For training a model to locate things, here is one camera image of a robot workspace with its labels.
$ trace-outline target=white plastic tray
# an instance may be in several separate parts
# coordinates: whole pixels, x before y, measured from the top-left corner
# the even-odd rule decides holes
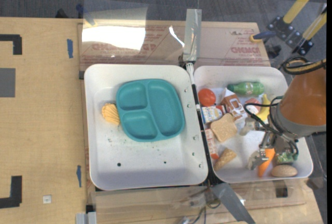
[[[159,78],[171,83],[185,116],[182,133],[157,142],[137,142],[121,125],[104,120],[105,103],[128,81]],[[173,65],[96,64],[84,75],[89,136],[90,176],[102,190],[197,185],[208,175],[188,73]]]
[[[284,95],[287,90],[287,82],[283,74],[273,67],[201,66],[195,70],[194,78],[197,92],[203,88],[210,88],[216,94],[217,104],[220,103],[222,91],[230,83],[260,81],[264,84],[265,93],[268,97]],[[244,103],[249,97],[244,98],[239,96],[239,99],[241,103]],[[245,136],[238,134],[222,144],[216,140],[219,154],[228,147],[237,153],[237,157],[215,172],[215,175],[227,183],[285,179],[271,176],[272,164],[270,164],[263,177],[258,177],[257,169],[251,171],[246,168],[250,155],[255,150],[258,150],[258,145],[261,143],[263,135],[264,132],[250,131]],[[293,166],[298,170],[298,174],[293,178],[306,178],[313,170],[312,159],[304,138],[299,140],[297,146],[299,156]]]

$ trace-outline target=gray square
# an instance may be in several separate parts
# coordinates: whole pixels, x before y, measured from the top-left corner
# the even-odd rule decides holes
[[[15,97],[15,68],[0,68],[0,97]]]

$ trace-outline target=wooden table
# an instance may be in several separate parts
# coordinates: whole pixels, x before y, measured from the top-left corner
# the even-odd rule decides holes
[[[85,212],[82,80],[78,78],[81,23],[80,19],[0,18],[0,34],[22,37],[21,55],[13,55],[12,42],[0,41],[0,68],[15,68],[16,73],[15,97],[0,97],[0,198],[10,197],[11,177],[22,176],[22,201],[18,207],[0,209],[3,223],[74,223],[75,214]],[[313,192],[303,183],[298,188],[304,203],[253,209],[250,214],[257,223],[322,223]],[[97,214],[100,223],[106,223],[102,215],[107,212]],[[207,223],[230,221],[234,219],[225,211],[207,216]]]

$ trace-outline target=white square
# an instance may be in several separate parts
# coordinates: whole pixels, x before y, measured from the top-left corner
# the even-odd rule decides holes
[[[52,196],[50,194],[43,196],[43,204],[50,204],[52,203]]]

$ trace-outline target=toy bread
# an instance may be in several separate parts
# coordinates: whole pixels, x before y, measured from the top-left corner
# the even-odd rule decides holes
[[[102,115],[107,122],[111,122],[116,125],[120,124],[120,117],[115,104],[106,103],[102,108]]]
[[[229,163],[231,160],[235,159],[237,154],[229,149],[226,148],[223,153],[220,155],[219,159],[217,160],[216,164],[213,166],[215,171],[220,170],[223,166]]]
[[[219,142],[224,142],[238,132],[232,114],[224,114],[219,120],[211,123],[211,130]]]

